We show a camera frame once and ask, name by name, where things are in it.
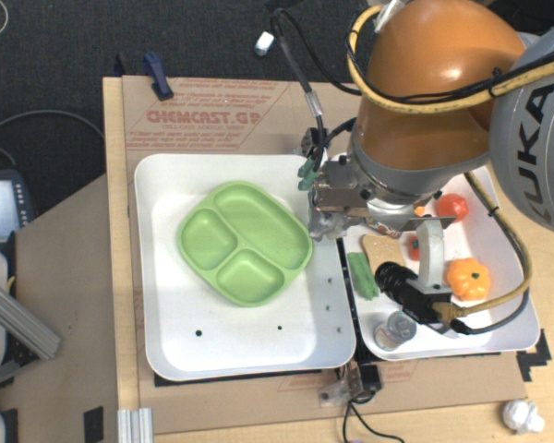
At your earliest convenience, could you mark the small silver can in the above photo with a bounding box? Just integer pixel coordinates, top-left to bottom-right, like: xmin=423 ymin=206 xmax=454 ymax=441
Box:
xmin=373 ymin=310 xmax=418 ymax=353

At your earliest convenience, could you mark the red tomato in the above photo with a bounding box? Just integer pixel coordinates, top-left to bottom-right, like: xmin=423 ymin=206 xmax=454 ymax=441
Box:
xmin=436 ymin=193 xmax=470 ymax=223

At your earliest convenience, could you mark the brown cardboard board red print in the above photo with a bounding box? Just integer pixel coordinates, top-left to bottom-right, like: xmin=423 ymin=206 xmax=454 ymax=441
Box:
xmin=122 ymin=75 xmax=530 ymax=418

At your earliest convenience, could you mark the white plastic tray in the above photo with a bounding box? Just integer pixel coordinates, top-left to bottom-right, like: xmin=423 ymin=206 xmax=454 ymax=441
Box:
xmin=335 ymin=154 xmax=541 ymax=362
xmin=133 ymin=153 xmax=357 ymax=381

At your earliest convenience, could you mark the black cylinder on white bracket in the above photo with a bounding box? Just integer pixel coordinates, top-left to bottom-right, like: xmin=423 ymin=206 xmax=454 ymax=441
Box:
xmin=374 ymin=215 xmax=458 ymax=336

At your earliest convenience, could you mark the orange pumpkin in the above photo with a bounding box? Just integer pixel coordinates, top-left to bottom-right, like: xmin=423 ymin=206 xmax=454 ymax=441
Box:
xmin=445 ymin=257 xmax=491 ymax=302

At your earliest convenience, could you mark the green divided plate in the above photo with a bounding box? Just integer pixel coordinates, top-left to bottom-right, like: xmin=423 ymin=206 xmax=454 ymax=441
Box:
xmin=176 ymin=180 xmax=314 ymax=308

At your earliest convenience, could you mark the tan bread slice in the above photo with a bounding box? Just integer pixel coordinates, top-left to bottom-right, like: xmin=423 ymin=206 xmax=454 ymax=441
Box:
xmin=360 ymin=233 xmax=405 ymax=277

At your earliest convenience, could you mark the black block with wires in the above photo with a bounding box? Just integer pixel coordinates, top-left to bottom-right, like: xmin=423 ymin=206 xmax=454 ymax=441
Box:
xmin=358 ymin=364 xmax=383 ymax=392

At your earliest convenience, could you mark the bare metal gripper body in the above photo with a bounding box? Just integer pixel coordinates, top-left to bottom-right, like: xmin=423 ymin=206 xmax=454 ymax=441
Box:
xmin=311 ymin=154 xmax=438 ymax=234

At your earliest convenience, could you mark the white crumpled lump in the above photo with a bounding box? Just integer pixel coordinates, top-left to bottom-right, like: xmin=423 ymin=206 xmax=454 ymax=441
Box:
xmin=502 ymin=399 xmax=547 ymax=436

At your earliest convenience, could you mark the patterned white packet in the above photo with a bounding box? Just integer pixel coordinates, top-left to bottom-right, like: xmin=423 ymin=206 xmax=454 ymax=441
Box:
xmin=365 ymin=216 xmax=403 ymax=240

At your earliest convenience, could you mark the green toy vegetable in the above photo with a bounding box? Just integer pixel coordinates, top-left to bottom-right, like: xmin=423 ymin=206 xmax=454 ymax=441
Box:
xmin=347 ymin=251 xmax=380 ymax=301

